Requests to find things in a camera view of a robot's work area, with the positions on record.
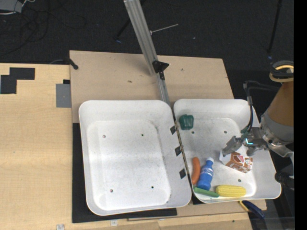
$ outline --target blue bottle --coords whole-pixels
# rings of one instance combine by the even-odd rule
[[[197,182],[197,187],[204,190],[210,190],[211,181],[213,178],[213,163],[213,158],[207,158],[206,164],[201,168],[201,175]]]

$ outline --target wooden table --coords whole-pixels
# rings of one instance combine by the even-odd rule
[[[135,89],[144,84],[147,89],[142,94],[135,90],[135,99],[159,97],[155,83],[144,80],[150,78],[145,72],[136,77],[133,71],[139,68],[120,71],[125,67],[123,61],[128,65],[139,62],[142,55],[71,51],[71,58],[80,69],[84,62],[92,66],[98,61],[109,64],[107,58],[117,62],[119,71],[103,79],[103,88],[110,89],[105,95],[109,98],[115,97],[118,87]],[[221,59],[160,56],[159,60],[171,63],[165,78],[172,103],[180,98],[233,98]],[[71,79],[71,66],[0,63],[0,75],[9,75],[10,68],[35,68],[35,79],[17,80],[16,94],[0,94],[1,229],[55,230],[58,224],[64,224],[65,230],[252,229],[247,212],[237,202],[189,204],[178,208],[176,217],[119,219],[117,226],[111,226],[109,220],[72,223],[72,123],[76,99],[86,97],[80,91],[72,108],[56,105],[56,84]],[[72,92],[78,88],[89,86],[77,84]],[[153,90],[152,96],[147,95],[148,90]],[[133,93],[125,96],[133,99]],[[265,200],[253,202],[266,209]]]

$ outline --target yellow corn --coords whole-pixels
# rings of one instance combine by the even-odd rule
[[[219,185],[215,192],[224,197],[243,197],[246,194],[246,189],[242,186]]]

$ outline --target white bottle cap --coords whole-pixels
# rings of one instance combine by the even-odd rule
[[[212,163],[214,163],[214,159],[213,158],[209,157],[209,158],[207,158],[207,161],[208,160],[210,160],[210,161],[212,161]]]

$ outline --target empty white tray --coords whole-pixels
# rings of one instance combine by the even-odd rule
[[[188,171],[193,173],[192,158],[198,157],[201,166],[208,157],[214,158],[214,175],[211,191],[222,184],[238,185],[246,188],[246,195],[241,198],[209,197],[195,194],[203,203],[250,199],[274,199],[281,193],[281,185],[275,180],[275,167],[269,151],[258,150],[253,157],[253,169],[248,173],[236,171],[219,161],[222,148],[232,136],[241,137],[240,130],[249,121],[250,108],[245,100],[212,100],[212,99],[182,99],[175,102],[174,113],[183,150],[188,164]],[[254,113],[253,127],[259,127],[257,115]],[[182,130],[179,118],[193,115],[194,126],[191,130]],[[242,146],[237,152],[246,155],[247,148]]]
[[[159,100],[79,108],[86,202],[97,215],[185,206],[191,199],[171,108]]]

